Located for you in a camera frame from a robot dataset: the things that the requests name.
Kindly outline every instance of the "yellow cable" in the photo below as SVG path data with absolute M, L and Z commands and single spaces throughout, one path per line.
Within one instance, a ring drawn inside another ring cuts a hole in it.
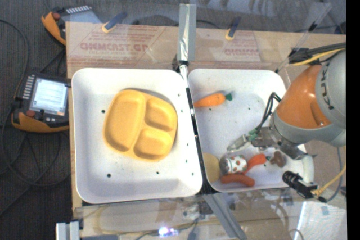
M 294 66 L 305 65 L 305 64 L 310 63 L 310 62 L 312 62 L 312 61 L 314 61 L 316 59 L 319 59 L 320 57 L 323 57 L 325 55 L 328 55 L 328 54 L 331 54 L 331 53 L 334 53 L 334 52 L 337 52 L 337 51 L 340 51 L 340 50 L 344 50 L 344 48 L 319 53 L 319 54 L 316 54 L 315 56 L 311 57 L 310 59 L 304 60 L 302 62 L 296 62 L 296 63 L 293 63 L 292 65 L 294 65 Z
M 339 172 L 338 175 L 333 178 L 333 180 L 326 183 L 323 187 L 321 187 L 319 189 L 311 190 L 311 193 L 313 195 L 320 196 L 332 183 L 337 181 L 345 173 L 346 169 L 347 169 L 347 161 L 346 161 L 346 156 L 345 156 L 345 165 L 344 165 L 343 169 L 341 170 L 341 172 Z

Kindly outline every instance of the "white tray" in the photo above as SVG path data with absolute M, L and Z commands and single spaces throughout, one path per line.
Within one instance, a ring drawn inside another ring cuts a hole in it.
M 201 150 L 219 159 L 230 143 L 259 125 L 270 94 L 276 92 L 282 97 L 286 90 L 281 77 L 268 70 L 195 69 L 190 72 L 188 81 L 194 102 L 214 92 L 232 93 L 232 101 L 225 101 L 220 106 L 195 109 Z M 277 102 L 274 101 L 273 109 L 276 106 Z M 239 154 L 249 159 L 258 153 L 271 157 L 274 151 L 274 148 L 260 151 L 250 146 Z M 287 164 L 283 168 L 267 161 L 266 166 L 259 165 L 249 170 L 246 175 L 255 180 L 253 187 L 239 183 L 222 184 L 220 180 L 211 185 L 220 192 L 287 187 L 282 181 L 286 170 L 300 175 L 304 171 L 301 161 L 289 157 L 286 160 Z
M 173 148 L 158 162 L 117 154 L 102 138 L 106 110 L 120 90 L 133 88 L 175 107 L 178 130 Z M 185 83 L 171 70 L 81 69 L 72 79 L 76 188 L 89 203 L 187 197 L 202 186 Z

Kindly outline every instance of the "toy carrot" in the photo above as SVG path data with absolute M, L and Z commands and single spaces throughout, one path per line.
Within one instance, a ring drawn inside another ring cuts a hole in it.
M 223 175 L 221 176 L 220 181 L 223 184 L 239 182 L 248 187 L 255 186 L 255 180 L 253 178 L 240 173 Z
M 255 156 L 253 156 L 252 158 L 250 158 L 247 161 L 247 169 L 246 169 L 246 171 L 243 172 L 243 174 L 245 175 L 254 166 L 260 165 L 260 164 L 265 164 L 265 162 L 266 162 L 265 154 L 263 154 L 263 153 L 256 154 Z
M 215 106 L 220 105 L 225 102 L 225 100 L 232 100 L 231 93 L 224 95 L 223 93 L 213 93 L 211 95 L 205 96 L 204 98 L 196 101 L 193 105 L 194 107 L 206 107 L 206 106 Z

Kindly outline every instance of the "gray floor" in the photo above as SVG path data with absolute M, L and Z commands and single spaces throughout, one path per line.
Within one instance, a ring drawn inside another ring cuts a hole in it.
M 52 75 L 66 74 L 64 47 L 48 35 L 41 16 L 48 8 L 89 4 L 106 21 L 118 11 L 126 10 L 125 23 L 138 20 L 144 25 L 176 25 L 180 3 L 195 0 L 0 0 L 0 117 L 5 123 L 16 86 L 25 69 L 41 70 Z M 229 3 L 247 3 L 244 9 Z M 210 0 L 197 0 L 198 27 L 214 26 L 225 29 L 235 16 L 241 16 L 241 27 L 249 30 L 304 31 L 314 19 L 322 19 L 314 33 L 334 33 L 346 22 L 346 0 L 220 0 L 211 6 Z M 29 62 L 26 66 L 27 47 L 20 29 L 29 44 Z M 41 183 L 60 181 L 69 172 L 69 150 L 63 135 L 25 135 L 6 125 L 4 146 L 11 157 L 22 147 L 16 167 L 34 181 L 38 170 L 45 169 L 59 156 Z M 71 219 L 71 191 L 69 178 L 47 188 L 28 186 L 11 172 L 4 170 L 3 150 L 0 153 L 0 238 L 1 239 L 54 239 L 55 223 Z

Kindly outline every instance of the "yellow divided tray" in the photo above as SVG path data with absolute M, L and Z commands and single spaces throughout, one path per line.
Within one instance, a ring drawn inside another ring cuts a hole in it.
M 174 107 L 159 97 L 125 89 L 106 112 L 103 138 L 116 152 L 143 161 L 166 157 L 177 130 Z

